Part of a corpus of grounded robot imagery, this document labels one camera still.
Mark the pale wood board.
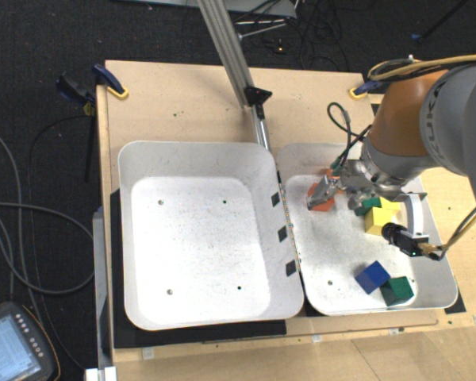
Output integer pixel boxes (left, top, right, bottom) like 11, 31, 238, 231
97, 60, 476, 363

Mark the yellow cube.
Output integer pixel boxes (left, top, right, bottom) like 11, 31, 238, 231
364, 206, 401, 237
378, 196, 402, 212

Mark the orange cube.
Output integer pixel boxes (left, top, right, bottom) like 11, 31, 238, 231
306, 182, 336, 214

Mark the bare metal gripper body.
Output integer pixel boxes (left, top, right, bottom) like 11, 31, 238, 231
335, 158, 407, 206

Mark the white plastic tray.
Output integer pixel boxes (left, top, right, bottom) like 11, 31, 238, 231
276, 142, 459, 318
117, 140, 305, 332

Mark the black cylinder on white bracket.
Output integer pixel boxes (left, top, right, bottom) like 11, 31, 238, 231
381, 191, 431, 258

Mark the blue cube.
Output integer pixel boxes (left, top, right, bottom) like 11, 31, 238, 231
354, 260, 392, 295

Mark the green cube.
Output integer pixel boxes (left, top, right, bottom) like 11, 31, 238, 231
378, 275, 416, 307
353, 197, 383, 217

